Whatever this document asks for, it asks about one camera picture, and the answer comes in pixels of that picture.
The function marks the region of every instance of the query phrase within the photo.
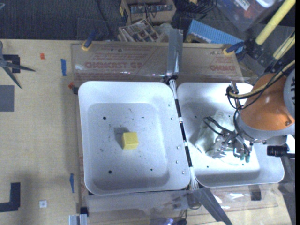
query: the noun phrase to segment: yellow cube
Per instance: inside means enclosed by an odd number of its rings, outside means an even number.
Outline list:
[[[124,150],[136,149],[139,141],[137,140],[137,133],[123,133],[122,135],[122,146]]]

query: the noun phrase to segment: blue object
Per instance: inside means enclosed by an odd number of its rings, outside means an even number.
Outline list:
[[[70,184],[71,184],[71,188],[72,188],[72,193],[74,193],[74,174],[71,173],[70,174]]]
[[[215,44],[239,44],[243,42],[243,40],[234,37],[228,33],[222,32],[218,29],[215,29],[211,26],[208,26],[202,22],[198,22],[193,20],[188,28],[187,35],[193,34],[208,43]],[[240,47],[236,53],[239,53],[243,50],[243,47]]]
[[[97,32],[98,32],[98,30],[97,30],[97,29],[94,29],[94,30],[90,33],[88,39],[87,39],[87,40],[85,41],[85,43],[84,43],[84,46],[85,46],[86,48],[88,48],[88,47],[91,45],[92,41],[93,41],[93,40],[95,39],[95,37],[96,37]]]
[[[232,45],[231,47],[226,49],[227,53],[231,53],[232,51],[237,51],[239,48],[244,46],[244,42],[239,42],[235,45]]]
[[[63,76],[67,76],[67,62],[64,59],[60,60],[61,62],[61,72]]]

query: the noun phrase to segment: blue tape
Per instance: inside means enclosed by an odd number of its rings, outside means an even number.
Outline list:
[[[61,72],[63,76],[67,76],[67,62],[64,59],[60,60],[61,62]]]

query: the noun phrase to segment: wooden table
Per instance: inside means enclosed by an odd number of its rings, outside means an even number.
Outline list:
[[[0,213],[1,224],[67,225],[68,216],[78,213],[81,206],[75,106],[78,97],[68,87],[73,81],[70,46],[77,42],[2,42],[4,54],[18,54],[21,63],[36,72],[22,71],[16,75],[22,89],[15,86],[15,111],[0,112],[0,203],[9,201],[11,182],[21,183],[21,207],[18,211]],[[67,62],[67,76],[62,75],[61,59]],[[14,85],[3,69],[0,84]],[[69,182],[71,173],[75,179],[74,193]],[[275,207],[229,211],[227,215],[237,225],[291,224],[281,193],[275,187],[272,194]],[[39,207],[41,200],[47,200],[46,208]],[[189,225],[223,224],[213,221],[205,212],[188,217]],[[91,217],[90,224],[99,222]]]

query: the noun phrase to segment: metal bracket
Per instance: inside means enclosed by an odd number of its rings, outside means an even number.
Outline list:
[[[181,59],[182,59],[182,45],[183,33],[181,30],[172,29],[169,34],[169,47],[168,47],[168,64],[166,76],[172,77],[178,75]]]
[[[193,194],[198,202],[200,202],[206,208],[206,210],[215,218],[217,222],[224,222],[226,225],[232,225],[232,222],[208,187],[195,190],[193,191]]]
[[[88,224],[88,215],[69,215],[69,225],[87,225]]]

